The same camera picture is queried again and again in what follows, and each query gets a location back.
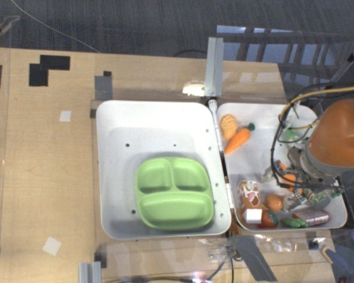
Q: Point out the orange carrot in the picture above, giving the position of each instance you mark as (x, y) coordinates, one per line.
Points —
(237, 140)

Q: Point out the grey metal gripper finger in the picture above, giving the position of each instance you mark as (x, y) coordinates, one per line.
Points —
(268, 174)

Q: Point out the brown and white carton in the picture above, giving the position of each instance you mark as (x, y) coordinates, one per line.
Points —
(248, 196)

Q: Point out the orange round toy fruit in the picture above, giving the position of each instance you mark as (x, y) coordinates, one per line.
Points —
(273, 202)

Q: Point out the red strawberry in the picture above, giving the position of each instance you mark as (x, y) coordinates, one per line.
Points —
(268, 219)

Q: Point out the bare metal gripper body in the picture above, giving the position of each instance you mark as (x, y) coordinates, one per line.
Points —
(296, 158)

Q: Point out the green and white can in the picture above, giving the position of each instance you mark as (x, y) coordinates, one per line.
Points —
(318, 199)

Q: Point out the pale wood board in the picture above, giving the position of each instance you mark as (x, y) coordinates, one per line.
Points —
(165, 78)

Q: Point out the red and white packet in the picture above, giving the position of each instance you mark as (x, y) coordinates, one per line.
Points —
(311, 217)

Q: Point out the white plastic tray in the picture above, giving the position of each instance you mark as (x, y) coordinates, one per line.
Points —
(121, 172)
(253, 164)

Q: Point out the green divided plate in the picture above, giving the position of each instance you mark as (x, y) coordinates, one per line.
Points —
(174, 193)

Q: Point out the silver grey can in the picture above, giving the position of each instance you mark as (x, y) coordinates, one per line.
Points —
(292, 202)

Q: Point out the green and white bottle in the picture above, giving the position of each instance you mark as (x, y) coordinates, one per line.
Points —
(292, 136)

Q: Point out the thin black and white rod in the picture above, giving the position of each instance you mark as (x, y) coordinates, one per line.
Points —
(216, 125)

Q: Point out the tan biscuit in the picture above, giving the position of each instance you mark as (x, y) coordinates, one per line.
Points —
(228, 126)

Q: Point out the green toy vegetable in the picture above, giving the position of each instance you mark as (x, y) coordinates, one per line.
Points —
(293, 222)

